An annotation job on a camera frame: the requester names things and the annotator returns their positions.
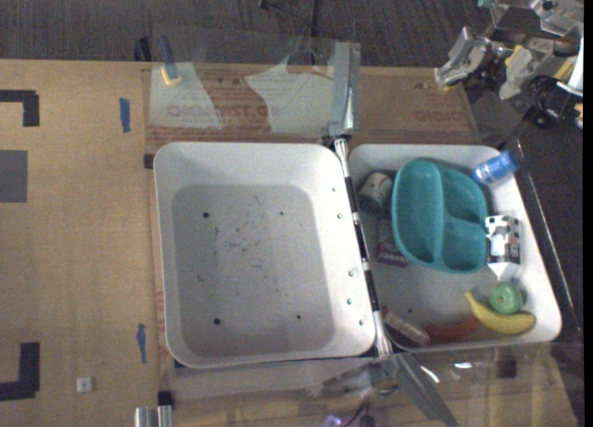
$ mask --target banana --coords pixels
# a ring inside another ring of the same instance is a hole
[[[536,323],[536,317],[531,313],[500,315],[475,300],[471,292],[466,292],[465,298],[470,302],[473,315],[493,332],[518,334],[529,330]]]

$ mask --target teal container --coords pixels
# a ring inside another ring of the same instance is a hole
[[[486,264],[486,197],[468,175],[412,160],[396,175],[391,212],[394,238],[409,261],[468,274]]]

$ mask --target small white block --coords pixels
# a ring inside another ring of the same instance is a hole
[[[93,391],[93,378],[78,378],[76,380],[77,393],[90,393]]]

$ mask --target blue bottle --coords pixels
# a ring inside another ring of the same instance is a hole
[[[503,150],[499,156],[492,157],[473,169],[472,178],[482,185],[488,185],[517,169],[519,169],[517,156],[510,150]]]

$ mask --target bottle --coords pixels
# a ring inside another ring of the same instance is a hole
[[[519,169],[519,159],[510,150],[503,150],[499,156],[482,162],[472,170],[472,178],[481,185],[500,180]]]

